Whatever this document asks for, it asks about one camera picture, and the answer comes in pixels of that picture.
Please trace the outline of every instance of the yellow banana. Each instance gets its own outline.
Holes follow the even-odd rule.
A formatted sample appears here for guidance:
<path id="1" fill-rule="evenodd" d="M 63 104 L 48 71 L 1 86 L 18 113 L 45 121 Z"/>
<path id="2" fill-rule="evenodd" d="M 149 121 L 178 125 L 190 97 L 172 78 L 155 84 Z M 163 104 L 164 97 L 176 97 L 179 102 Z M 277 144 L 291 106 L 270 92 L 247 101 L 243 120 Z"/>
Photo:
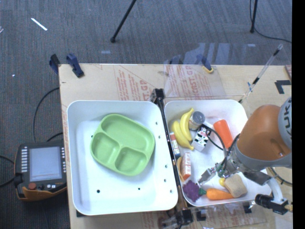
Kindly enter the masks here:
<path id="1" fill-rule="evenodd" d="M 177 120 L 175 120 L 172 124 L 172 131 L 175 133 L 175 137 L 177 140 L 177 143 L 182 147 L 188 147 L 190 150 L 193 150 L 194 147 L 190 145 L 189 141 L 186 139 L 186 137 L 183 135 L 181 131 L 180 124 Z"/>
<path id="2" fill-rule="evenodd" d="M 182 130 L 182 133 L 188 141 L 192 141 L 192 135 L 191 135 L 190 129 L 189 129 L 189 120 L 192 115 L 192 112 L 194 112 L 193 108 L 191 108 L 190 111 L 185 112 L 181 116 L 181 119 L 180 119 L 180 127 Z"/>

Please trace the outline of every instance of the table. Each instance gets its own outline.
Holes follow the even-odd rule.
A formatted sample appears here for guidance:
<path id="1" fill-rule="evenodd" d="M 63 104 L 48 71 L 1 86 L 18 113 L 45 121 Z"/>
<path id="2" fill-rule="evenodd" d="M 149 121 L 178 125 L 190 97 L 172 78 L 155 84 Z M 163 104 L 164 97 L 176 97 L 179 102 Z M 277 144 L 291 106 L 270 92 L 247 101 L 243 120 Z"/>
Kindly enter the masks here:
<path id="1" fill-rule="evenodd" d="M 66 149 L 67 185 L 72 229 L 159 229 L 167 218 L 164 211 L 102 216 L 77 216 L 72 201 L 67 108 L 76 100 L 141 100 L 147 101 L 153 89 L 163 88 L 166 99 L 230 98 L 239 100 L 260 73 L 263 65 L 213 65 L 214 72 L 207 73 L 199 65 L 163 64 L 80 64 L 84 76 L 78 78 L 69 64 L 59 65 L 59 83 L 63 133 Z M 269 66 L 243 106 L 248 117 L 261 105 L 281 106 L 292 95 L 291 84 L 284 66 Z M 277 168 L 284 179 L 292 181 L 292 170 Z M 292 187 L 281 185 L 285 198 L 292 201 Z M 293 228 L 293 214 L 273 213 L 270 209 L 254 205 L 252 213 L 230 214 L 226 208 L 196 221 L 185 228 Z"/>

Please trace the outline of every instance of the sponge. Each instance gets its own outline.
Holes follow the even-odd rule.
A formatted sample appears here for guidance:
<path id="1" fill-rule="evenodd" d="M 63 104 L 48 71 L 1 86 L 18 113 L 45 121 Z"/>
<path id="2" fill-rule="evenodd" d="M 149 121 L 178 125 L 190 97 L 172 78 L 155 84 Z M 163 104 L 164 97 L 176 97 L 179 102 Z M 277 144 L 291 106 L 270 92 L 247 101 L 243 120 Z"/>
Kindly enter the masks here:
<path id="1" fill-rule="evenodd" d="M 248 192 L 242 178 L 237 173 L 225 179 L 224 187 L 229 190 L 234 198 L 239 198 Z"/>

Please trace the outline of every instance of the green divided plate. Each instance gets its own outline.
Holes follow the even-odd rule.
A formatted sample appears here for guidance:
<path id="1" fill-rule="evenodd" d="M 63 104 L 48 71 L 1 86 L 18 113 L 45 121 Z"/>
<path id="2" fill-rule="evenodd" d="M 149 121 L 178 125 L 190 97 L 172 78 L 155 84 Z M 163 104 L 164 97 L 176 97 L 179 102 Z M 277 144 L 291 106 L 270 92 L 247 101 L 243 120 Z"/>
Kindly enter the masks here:
<path id="1" fill-rule="evenodd" d="M 127 176 L 140 174 L 154 150 L 150 130 L 121 114 L 108 114 L 95 131 L 90 151 L 101 165 Z"/>

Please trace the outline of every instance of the carrot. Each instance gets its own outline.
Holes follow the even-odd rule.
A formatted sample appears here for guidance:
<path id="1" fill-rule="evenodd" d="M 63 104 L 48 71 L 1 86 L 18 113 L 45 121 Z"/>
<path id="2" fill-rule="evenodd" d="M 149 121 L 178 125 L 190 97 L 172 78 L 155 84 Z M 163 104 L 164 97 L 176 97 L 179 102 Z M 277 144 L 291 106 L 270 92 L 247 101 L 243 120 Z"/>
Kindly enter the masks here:
<path id="1" fill-rule="evenodd" d="M 216 188 L 208 188 L 206 190 L 206 196 L 210 200 L 221 200 L 234 198 L 231 193 L 225 192 Z"/>

